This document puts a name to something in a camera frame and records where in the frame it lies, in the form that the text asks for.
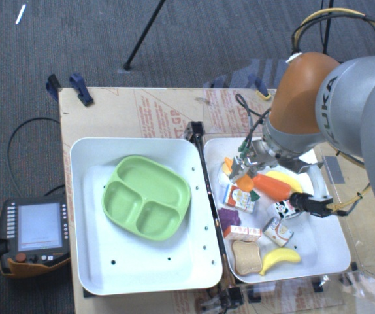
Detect black and white cow carton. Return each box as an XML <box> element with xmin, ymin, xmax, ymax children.
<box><xmin>267</xmin><ymin>200</ymin><xmax>302</xmax><ymax>221</ymax></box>

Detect tan bread slice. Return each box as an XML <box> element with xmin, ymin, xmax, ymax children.
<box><xmin>231</xmin><ymin>239</ymin><xmax>263</xmax><ymax>277</ymax></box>

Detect white and orange can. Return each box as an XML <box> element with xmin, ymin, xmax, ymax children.
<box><xmin>262</xmin><ymin>217</ymin><xmax>295</xmax><ymax>248</ymax></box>

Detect brown cardboard board red print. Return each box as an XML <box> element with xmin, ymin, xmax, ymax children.
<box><xmin>58</xmin><ymin>87</ymin><xmax>375</xmax><ymax>314</ymax></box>

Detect yellow banana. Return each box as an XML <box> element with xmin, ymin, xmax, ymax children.
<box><xmin>258</xmin><ymin>247</ymin><xmax>302</xmax><ymax>277</ymax></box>

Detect white and red juice carton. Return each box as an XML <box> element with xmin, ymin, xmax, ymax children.
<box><xmin>222</xmin><ymin>183</ymin><xmax>257</xmax><ymax>214</ymax></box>

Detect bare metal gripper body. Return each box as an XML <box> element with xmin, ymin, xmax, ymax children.
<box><xmin>238</xmin><ymin>139</ymin><xmax>282</xmax><ymax>175</ymax></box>

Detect black tripod leg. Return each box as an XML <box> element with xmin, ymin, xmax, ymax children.
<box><xmin>123</xmin><ymin>0</ymin><xmax>175</xmax><ymax>71</ymax></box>
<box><xmin>320</xmin><ymin>0</ymin><xmax>338</xmax><ymax>56</ymax></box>

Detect orange and white small carton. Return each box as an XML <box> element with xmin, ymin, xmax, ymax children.
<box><xmin>223</xmin><ymin>224</ymin><xmax>263</xmax><ymax>243</ymax></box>

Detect orange carrot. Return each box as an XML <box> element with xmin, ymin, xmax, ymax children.
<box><xmin>249</xmin><ymin>173</ymin><xmax>293</xmax><ymax>203</ymax></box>

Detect purple grapes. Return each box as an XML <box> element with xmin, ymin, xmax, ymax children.
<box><xmin>217</xmin><ymin>207</ymin><xmax>242</xmax><ymax>233</ymax></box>

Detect white plastic tray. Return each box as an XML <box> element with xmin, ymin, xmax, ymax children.
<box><xmin>203</xmin><ymin>137</ymin><xmax>352</xmax><ymax>285</ymax></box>
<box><xmin>69</xmin><ymin>137</ymin><xmax>223</xmax><ymax>296</ymax></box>

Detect green divided plate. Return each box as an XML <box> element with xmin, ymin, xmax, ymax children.
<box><xmin>101</xmin><ymin>154</ymin><xmax>192</xmax><ymax>242</ymax></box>

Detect black cylinder on white bracket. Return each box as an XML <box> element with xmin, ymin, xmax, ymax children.
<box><xmin>288</xmin><ymin>162</ymin><xmax>334</xmax><ymax>218</ymax></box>

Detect orange rounded toy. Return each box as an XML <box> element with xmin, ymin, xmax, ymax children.
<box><xmin>236</xmin><ymin>173</ymin><xmax>255</xmax><ymax>193</ymax></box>

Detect yellow curved toy food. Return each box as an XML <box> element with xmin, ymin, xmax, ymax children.
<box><xmin>265</xmin><ymin>170</ymin><xmax>304</xmax><ymax>194</ymax></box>

